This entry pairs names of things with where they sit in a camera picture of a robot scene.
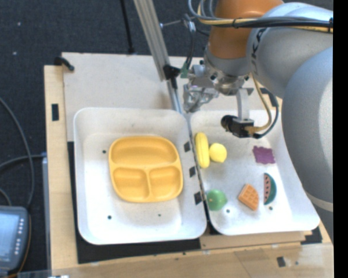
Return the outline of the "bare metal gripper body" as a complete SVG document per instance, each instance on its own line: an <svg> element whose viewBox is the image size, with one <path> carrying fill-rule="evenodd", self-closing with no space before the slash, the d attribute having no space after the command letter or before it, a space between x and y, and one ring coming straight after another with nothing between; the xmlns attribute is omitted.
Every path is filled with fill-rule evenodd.
<svg viewBox="0 0 348 278"><path fill-rule="evenodd" d="M248 75L230 75L210 65L193 65L187 77L191 87L215 89L222 95L234 96L247 81Z"/></svg>

